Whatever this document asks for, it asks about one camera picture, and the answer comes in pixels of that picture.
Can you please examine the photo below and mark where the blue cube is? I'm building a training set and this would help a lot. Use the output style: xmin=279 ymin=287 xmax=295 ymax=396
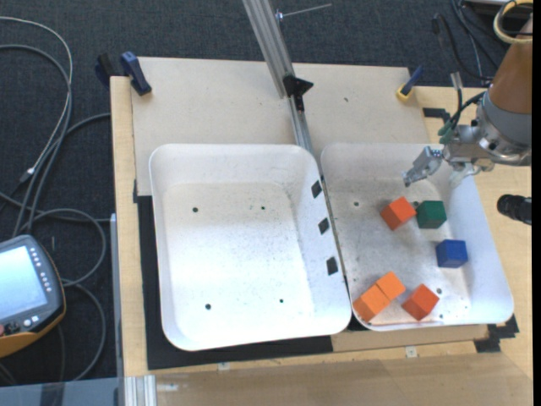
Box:
xmin=434 ymin=239 xmax=469 ymax=269

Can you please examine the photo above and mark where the green cube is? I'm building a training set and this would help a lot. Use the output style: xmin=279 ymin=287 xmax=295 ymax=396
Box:
xmin=415 ymin=200 xmax=448 ymax=230

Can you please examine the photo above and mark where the orange cube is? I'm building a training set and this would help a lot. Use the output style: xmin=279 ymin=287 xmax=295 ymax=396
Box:
xmin=352 ymin=283 xmax=391 ymax=324
xmin=374 ymin=271 xmax=407 ymax=302
xmin=401 ymin=283 xmax=441 ymax=322
xmin=380 ymin=195 xmax=418 ymax=232

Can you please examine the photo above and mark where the pale wood board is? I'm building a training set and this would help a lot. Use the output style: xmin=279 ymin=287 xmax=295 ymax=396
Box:
xmin=130 ymin=56 xmax=433 ymax=197

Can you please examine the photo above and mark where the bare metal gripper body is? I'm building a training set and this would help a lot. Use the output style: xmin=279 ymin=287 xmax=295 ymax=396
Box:
xmin=441 ymin=123 xmax=533 ymax=173

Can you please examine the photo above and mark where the black cylinder on white bracket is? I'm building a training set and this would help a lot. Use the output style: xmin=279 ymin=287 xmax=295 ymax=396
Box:
xmin=448 ymin=162 xmax=533 ymax=227

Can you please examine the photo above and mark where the white plastic tray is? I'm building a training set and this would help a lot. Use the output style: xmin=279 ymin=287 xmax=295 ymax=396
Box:
xmin=320 ymin=142 xmax=516 ymax=332
xmin=148 ymin=142 xmax=353 ymax=352

